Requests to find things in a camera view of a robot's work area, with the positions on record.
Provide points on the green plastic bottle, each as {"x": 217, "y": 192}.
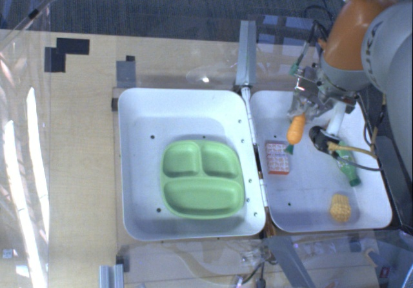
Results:
{"x": 349, "y": 167}

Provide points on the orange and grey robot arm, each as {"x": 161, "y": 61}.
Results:
{"x": 380, "y": 41}

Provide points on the yellow corn cob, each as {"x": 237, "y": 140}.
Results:
{"x": 340, "y": 208}

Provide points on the black cylinder on white bracket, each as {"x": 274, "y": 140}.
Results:
{"x": 319, "y": 138}

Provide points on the thin black and white rod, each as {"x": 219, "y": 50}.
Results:
{"x": 247, "y": 96}

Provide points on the orange and white carton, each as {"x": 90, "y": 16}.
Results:
{"x": 277, "y": 159}

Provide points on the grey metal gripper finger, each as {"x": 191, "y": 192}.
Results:
{"x": 310, "y": 111}
{"x": 293, "y": 109}

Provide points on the green divided plate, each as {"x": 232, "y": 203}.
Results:
{"x": 200, "y": 190}

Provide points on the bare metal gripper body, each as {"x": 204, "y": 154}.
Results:
{"x": 314, "y": 86}

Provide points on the white plastic tray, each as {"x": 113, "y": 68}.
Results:
{"x": 142, "y": 164}
{"x": 309, "y": 190}

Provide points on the orange carrot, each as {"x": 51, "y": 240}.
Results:
{"x": 296, "y": 130}

